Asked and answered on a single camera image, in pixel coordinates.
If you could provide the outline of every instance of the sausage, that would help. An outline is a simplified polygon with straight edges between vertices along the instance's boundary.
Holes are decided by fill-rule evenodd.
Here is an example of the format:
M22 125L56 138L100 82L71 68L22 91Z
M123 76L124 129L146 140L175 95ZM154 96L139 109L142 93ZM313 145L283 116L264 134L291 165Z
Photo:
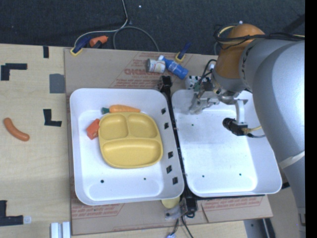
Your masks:
M30 136L20 130L18 130L12 123L12 120L10 118L5 118L3 120L5 128L11 133L12 136L16 137L17 139L20 139L22 141L28 141L30 139Z

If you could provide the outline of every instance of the cardboard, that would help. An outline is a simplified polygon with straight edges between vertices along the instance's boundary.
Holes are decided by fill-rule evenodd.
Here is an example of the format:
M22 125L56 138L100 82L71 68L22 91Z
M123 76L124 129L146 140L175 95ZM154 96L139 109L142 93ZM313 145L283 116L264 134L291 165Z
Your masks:
M74 191L74 174L71 147L69 96L79 88L138 88L158 89L160 73L146 72L147 59L164 55L174 59L176 54L84 49L73 57L70 49L64 49L65 85L67 103L69 169L71 182L72 234L93 234L126 230L172 227L173 219L166 220L161 201L88 206L81 203ZM216 56L187 54L182 66L188 75L201 75L210 59ZM171 92L185 88L184 80L170 75ZM194 218L186 218L188 225L227 222L244 219L272 217L267 196L218 198L199 200Z

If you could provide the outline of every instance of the can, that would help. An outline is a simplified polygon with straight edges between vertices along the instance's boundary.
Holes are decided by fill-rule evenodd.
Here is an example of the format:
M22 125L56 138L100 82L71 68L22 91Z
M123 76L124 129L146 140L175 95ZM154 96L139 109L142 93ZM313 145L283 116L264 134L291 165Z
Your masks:
M165 71L165 61L162 60L153 60L148 59L147 66L146 66L147 72L156 72L156 73L164 73Z

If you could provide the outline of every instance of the yellow plate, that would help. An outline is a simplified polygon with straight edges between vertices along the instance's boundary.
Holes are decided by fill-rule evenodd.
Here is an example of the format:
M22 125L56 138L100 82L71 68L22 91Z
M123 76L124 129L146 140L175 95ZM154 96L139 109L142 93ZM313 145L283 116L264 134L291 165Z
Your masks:
M99 122L99 145L114 168L141 168L157 163L163 145L155 121L144 113L109 113Z

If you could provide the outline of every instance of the white cable tie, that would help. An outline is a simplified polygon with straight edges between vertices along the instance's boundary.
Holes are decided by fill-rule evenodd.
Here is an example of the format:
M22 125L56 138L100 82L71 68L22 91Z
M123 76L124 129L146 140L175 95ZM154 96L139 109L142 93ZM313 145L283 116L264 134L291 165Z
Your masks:
M295 155L295 156L289 157L289 158L287 158L287 159L281 161L281 162L278 163L278 164L280 165L280 167L281 167L282 169L284 169L284 168L286 168L286 167L288 167L288 166L290 166L290 165L292 165L292 164L298 162L298 161L299 161L302 157L304 157L304 156L305 156L305 150L302 151L301 153Z

